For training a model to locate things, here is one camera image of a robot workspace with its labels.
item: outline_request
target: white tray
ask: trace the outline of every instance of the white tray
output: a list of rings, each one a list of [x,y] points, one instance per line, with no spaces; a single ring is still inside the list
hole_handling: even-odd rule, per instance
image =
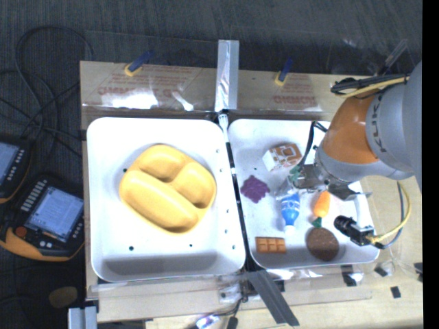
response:
[[[238,119],[229,127],[228,135],[235,160],[237,181],[239,187],[251,175],[265,182],[270,194],[257,204],[241,194],[241,205],[244,213],[248,242],[253,259],[267,269],[294,269],[321,265],[344,265],[355,263],[369,263],[378,257],[379,250],[373,246],[358,246],[344,236],[333,226],[338,215],[353,217],[357,220],[357,213],[361,216],[362,226],[372,224],[368,202],[364,195],[358,197],[356,207],[354,202],[343,202],[331,196],[329,214],[322,219],[322,227],[332,231],[340,244],[337,256],[332,261],[320,260],[308,251],[305,238],[307,231],[312,228],[311,222],[315,219],[310,206],[313,205],[315,194],[305,194],[301,199],[300,215],[294,226],[293,236],[286,236],[283,231],[283,220],[280,211],[276,209],[273,192],[285,181],[288,169],[269,172],[262,161],[263,154],[270,148],[285,143],[296,143],[302,154],[308,141],[310,121],[285,121],[263,119]],[[314,130],[314,144],[318,145],[323,132]],[[307,163],[313,162],[311,150]],[[361,192],[361,185],[351,185],[354,191]],[[259,254],[256,249],[255,237],[285,238],[286,254]]]
[[[154,228],[121,202],[123,169],[149,146],[171,145],[204,165],[217,196],[186,234]],[[87,130],[91,264],[109,282],[224,275],[239,271],[246,253],[224,137],[197,119],[100,118]]]

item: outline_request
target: yellow cable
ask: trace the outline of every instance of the yellow cable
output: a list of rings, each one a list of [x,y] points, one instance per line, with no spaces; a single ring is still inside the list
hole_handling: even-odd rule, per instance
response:
[[[407,213],[404,217],[404,219],[398,224],[395,228],[391,229],[390,231],[386,232],[382,235],[369,235],[366,238],[370,240],[371,243],[379,243],[380,241],[384,240],[385,238],[388,238],[390,235],[398,232],[406,223],[407,220],[410,217],[410,214],[412,212],[412,203],[410,202],[409,195],[407,191],[404,189],[403,185],[399,183],[399,186],[401,187],[402,192],[404,193],[405,199],[407,200]]]
[[[369,86],[365,86],[364,88],[354,90],[353,92],[351,92],[349,94],[338,95],[338,97],[341,97],[342,99],[346,99],[347,97],[357,96],[357,95],[360,95],[360,94],[363,94],[366,92],[371,93],[374,90],[378,91],[380,88],[384,88],[384,87],[389,86],[389,85],[406,82],[406,81],[408,81],[408,79],[409,79],[409,77],[395,78],[394,80],[388,80],[386,82],[381,82],[381,83],[376,83],[376,84],[372,84]]]

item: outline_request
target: black camera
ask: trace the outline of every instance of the black camera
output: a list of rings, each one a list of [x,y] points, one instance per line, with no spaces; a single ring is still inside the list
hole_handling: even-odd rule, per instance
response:
[[[359,227],[357,222],[353,218],[348,218],[345,216],[338,216],[335,218],[334,227],[337,228],[344,235],[351,238],[351,241],[359,246],[365,246],[370,244],[370,240],[367,238],[368,235],[373,235],[373,227]]]

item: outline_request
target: blue bottle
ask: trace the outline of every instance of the blue bottle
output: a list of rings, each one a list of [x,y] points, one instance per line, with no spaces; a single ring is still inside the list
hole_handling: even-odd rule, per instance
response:
[[[287,195],[281,200],[281,213],[285,221],[284,232],[287,235],[294,233],[294,222],[299,216],[300,212],[300,198],[298,192],[292,195]]]

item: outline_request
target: blue clip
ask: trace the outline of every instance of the blue clip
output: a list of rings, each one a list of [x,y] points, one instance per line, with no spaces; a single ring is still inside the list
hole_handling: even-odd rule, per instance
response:
[[[132,77],[142,69],[142,64],[147,63],[154,55],[154,51],[146,51],[142,53],[136,60],[127,64],[125,67],[125,74]]]
[[[285,83],[285,80],[287,80],[287,74],[291,69],[292,65],[293,65],[293,60],[290,57],[288,57],[287,62],[283,65],[282,71],[279,71],[276,74],[276,79],[274,80],[274,82],[277,85],[282,86]]]

